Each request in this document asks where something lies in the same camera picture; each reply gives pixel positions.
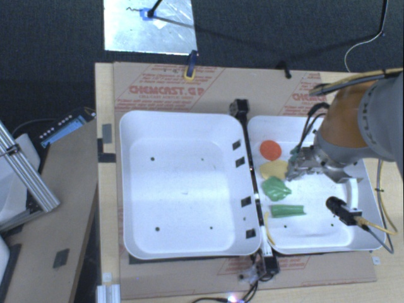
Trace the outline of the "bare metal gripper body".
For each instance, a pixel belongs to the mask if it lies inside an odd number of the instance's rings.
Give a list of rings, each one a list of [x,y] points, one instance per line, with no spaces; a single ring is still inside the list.
[[[291,152],[287,170],[293,167],[295,170],[305,170],[306,175],[323,174],[340,184],[352,178],[345,172],[345,168],[356,163],[361,153],[362,148],[335,145],[302,147],[298,152]]]

